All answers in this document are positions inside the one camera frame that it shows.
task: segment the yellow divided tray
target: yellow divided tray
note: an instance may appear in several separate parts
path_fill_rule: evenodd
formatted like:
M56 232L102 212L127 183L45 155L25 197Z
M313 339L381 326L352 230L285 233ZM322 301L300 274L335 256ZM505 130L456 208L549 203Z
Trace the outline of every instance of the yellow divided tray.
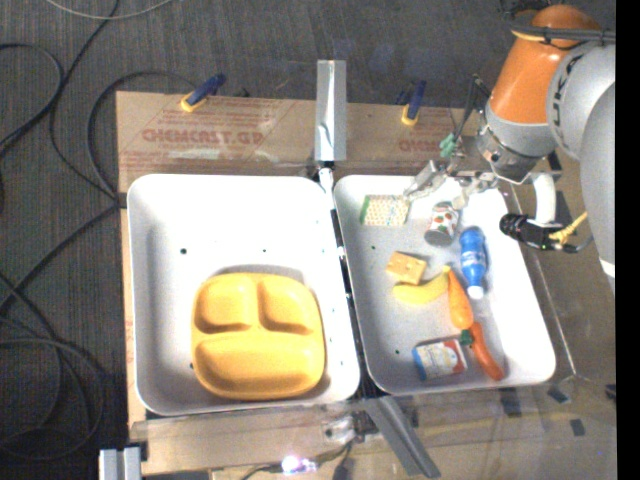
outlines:
M256 401L302 395L325 366L315 297L282 275L231 273L205 281L191 321L193 369L213 394Z

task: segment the toy banana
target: toy banana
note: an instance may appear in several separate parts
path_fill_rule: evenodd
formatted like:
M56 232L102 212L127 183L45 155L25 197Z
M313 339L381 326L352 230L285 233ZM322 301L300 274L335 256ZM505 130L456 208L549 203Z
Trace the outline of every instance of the toy banana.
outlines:
M393 287L393 295L401 302L407 304L428 304L449 288L449 267L445 266L442 272L431 281L418 286L410 284L397 284Z

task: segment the blue clamp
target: blue clamp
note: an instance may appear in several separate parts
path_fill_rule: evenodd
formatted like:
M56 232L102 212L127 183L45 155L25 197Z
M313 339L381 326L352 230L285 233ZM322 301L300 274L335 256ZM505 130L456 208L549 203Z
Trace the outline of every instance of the blue clamp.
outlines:
M424 90L427 87L425 80L420 80L417 84L411 99L407 103L402 111L402 122L408 126L413 126L418 122L418 111L420 110L420 104L424 96Z
M222 87L222 85L224 85L226 80L226 77L222 73L218 73L217 75L212 76L195 91L187 94L180 100L182 109L187 112L193 112L196 108L204 103L207 96L209 96L210 94L216 94L218 92L218 89Z

